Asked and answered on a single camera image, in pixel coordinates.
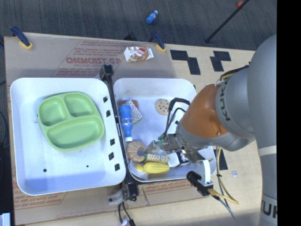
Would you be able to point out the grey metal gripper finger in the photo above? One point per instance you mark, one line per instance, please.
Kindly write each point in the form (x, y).
(151, 147)

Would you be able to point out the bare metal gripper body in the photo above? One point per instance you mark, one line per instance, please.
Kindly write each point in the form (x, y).
(172, 142)

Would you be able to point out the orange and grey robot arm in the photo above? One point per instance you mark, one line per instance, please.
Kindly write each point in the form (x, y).
(235, 116)

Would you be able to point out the yellow white patterned packet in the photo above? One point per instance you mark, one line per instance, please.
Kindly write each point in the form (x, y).
(156, 158)

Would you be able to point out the white and dark blue carton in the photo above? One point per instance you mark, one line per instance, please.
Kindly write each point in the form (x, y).
(177, 159)

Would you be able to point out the tan doughnut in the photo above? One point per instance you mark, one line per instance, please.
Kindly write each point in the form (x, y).
(133, 150)

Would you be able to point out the yellow corn cob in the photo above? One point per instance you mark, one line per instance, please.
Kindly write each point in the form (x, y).
(156, 168)

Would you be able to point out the yellow lemon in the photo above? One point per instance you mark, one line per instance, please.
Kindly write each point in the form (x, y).
(139, 167)

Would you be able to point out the white orange patterned packet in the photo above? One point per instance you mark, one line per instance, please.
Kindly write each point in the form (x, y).
(137, 114)

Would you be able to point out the blue plastic bottle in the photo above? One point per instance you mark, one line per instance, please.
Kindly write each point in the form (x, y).
(151, 17)
(126, 121)

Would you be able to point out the tan chocolate chip biscuit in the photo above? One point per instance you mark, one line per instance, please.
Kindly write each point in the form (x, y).
(161, 107)

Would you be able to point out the thin black rod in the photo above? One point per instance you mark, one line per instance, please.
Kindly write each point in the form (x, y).
(116, 123)

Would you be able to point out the white plastic tray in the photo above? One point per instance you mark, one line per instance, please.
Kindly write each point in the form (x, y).
(70, 171)
(150, 91)

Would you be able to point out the green divided plate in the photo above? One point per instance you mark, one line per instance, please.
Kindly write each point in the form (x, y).
(70, 123)

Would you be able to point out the white and brown carton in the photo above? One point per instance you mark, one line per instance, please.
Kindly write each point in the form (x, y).
(138, 53)

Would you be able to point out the brown cardboard board red print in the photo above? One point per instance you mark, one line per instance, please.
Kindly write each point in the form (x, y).
(70, 55)

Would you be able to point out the black stand pole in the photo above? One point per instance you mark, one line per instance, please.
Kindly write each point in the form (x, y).
(231, 15)

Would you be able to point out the black cylinder on white bracket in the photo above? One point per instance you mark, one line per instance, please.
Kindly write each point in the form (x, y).
(196, 179)

